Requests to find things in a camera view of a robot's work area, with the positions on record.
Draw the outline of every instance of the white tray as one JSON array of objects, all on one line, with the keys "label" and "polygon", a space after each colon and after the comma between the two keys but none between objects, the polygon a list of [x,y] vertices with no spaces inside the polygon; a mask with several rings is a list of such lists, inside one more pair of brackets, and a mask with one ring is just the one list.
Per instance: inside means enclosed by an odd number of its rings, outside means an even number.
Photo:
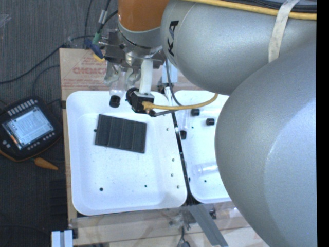
[{"label": "white tray", "polygon": [[[178,91],[175,96],[182,105],[190,105],[207,101],[214,94],[207,91]],[[217,119],[227,99],[226,95],[218,95],[213,103],[199,108],[199,116],[192,116],[191,110],[176,112],[179,130],[187,132],[187,138],[181,144],[191,193],[202,203],[230,201],[218,171],[214,144]],[[207,118],[214,118],[215,125],[206,125]]]},{"label": "white tray", "polygon": [[[157,93],[155,103],[168,105]],[[136,114],[124,99],[111,108],[109,92],[74,92],[66,102],[72,201],[84,215],[181,206],[187,197],[171,115]],[[145,153],[94,145],[98,115],[147,123]]]}]

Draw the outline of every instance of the black grid object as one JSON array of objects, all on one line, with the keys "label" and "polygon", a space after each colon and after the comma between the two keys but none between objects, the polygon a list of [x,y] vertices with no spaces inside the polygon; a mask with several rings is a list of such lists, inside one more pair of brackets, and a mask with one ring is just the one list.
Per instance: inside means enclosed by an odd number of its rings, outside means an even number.
[{"label": "black grid object", "polygon": [[145,153],[147,124],[100,114],[95,145]]}]

